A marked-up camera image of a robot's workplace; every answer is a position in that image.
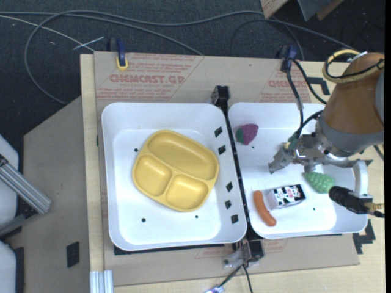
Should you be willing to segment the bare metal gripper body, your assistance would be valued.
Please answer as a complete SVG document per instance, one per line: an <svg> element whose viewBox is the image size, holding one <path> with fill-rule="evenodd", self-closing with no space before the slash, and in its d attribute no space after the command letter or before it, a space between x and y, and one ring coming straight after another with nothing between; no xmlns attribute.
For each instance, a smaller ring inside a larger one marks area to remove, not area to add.
<svg viewBox="0 0 391 293"><path fill-rule="evenodd" d="M341 168L351 168L356 162L349 160L353 153L339 149L327 140L321 132L293 134L287 143L287 151L293 156L293 162L305 168L316 165L334 165Z"/></svg>

